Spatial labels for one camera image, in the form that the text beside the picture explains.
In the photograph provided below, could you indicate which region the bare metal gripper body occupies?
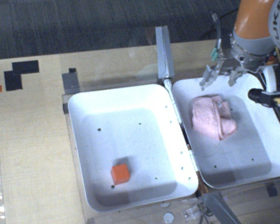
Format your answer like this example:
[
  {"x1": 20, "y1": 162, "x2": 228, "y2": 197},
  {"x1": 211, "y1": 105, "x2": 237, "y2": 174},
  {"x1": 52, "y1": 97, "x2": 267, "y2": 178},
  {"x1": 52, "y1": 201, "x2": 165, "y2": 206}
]
[{"x1": 213, "y1": 35, "x2": 280, "y2": 79}]

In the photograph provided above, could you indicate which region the pink folded cloth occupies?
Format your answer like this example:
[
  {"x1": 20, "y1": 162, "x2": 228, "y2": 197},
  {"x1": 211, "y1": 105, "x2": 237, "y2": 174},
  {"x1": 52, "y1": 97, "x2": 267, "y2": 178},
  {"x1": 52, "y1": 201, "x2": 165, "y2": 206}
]
[{"x1": 187, "y1": 91, "x2": 239, "y2": 146}]

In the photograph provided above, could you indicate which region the white plastic tray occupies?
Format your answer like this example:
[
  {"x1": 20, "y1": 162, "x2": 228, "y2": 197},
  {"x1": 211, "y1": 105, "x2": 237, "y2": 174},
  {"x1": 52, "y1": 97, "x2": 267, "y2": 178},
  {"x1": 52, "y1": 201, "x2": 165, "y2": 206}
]
[
  {"x1": 170, "y1": 65, "x2": 280, "y2": 195},
  {"x1": 65, "y1": 77, "x2": 202, "y2": 216}
]

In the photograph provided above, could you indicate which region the orange cube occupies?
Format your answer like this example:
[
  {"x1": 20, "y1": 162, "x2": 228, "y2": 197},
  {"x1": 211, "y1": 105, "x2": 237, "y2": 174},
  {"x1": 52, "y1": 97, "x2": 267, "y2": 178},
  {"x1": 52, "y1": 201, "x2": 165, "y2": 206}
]
[{"x1": 109, "y1": 162, "x2": 132, "y2": 186}]

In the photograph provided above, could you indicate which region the white round disc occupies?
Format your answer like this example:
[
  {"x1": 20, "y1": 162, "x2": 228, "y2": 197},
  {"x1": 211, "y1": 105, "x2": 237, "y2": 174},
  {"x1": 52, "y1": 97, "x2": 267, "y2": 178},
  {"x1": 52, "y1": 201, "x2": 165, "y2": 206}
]
[{"x1": 162, "y1": 211, "x2": 176, "y2": 224}]

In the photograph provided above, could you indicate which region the black cylinder on white bracket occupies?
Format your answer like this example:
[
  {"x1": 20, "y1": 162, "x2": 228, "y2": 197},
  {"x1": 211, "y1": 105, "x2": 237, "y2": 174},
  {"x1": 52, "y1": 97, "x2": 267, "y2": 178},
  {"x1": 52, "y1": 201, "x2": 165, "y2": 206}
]
[{"x1": 243, "y1": 64, "x2": 280, "y2": 112}]

